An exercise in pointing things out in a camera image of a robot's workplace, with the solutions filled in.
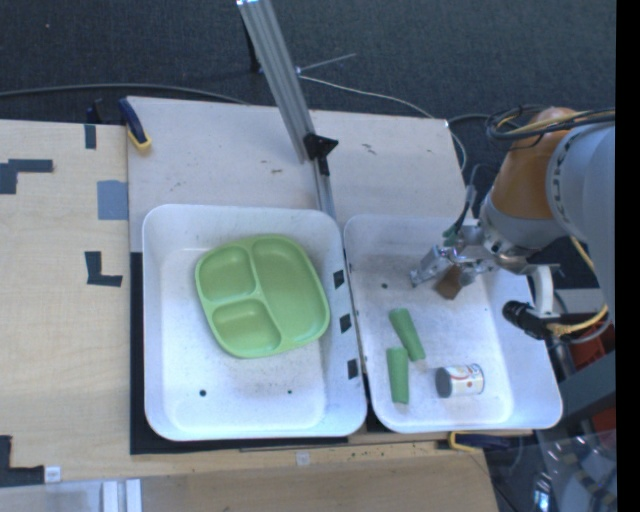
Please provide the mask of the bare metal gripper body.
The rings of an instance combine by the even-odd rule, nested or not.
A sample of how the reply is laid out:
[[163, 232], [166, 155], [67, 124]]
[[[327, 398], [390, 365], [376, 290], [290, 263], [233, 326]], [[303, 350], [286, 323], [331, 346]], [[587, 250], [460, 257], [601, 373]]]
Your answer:
[[453, 224], [442, 233], [436, 253], [456, 264], [477, 261], [508, 262], [525, 260], [527, 249], [509, 241], [491, 225]]

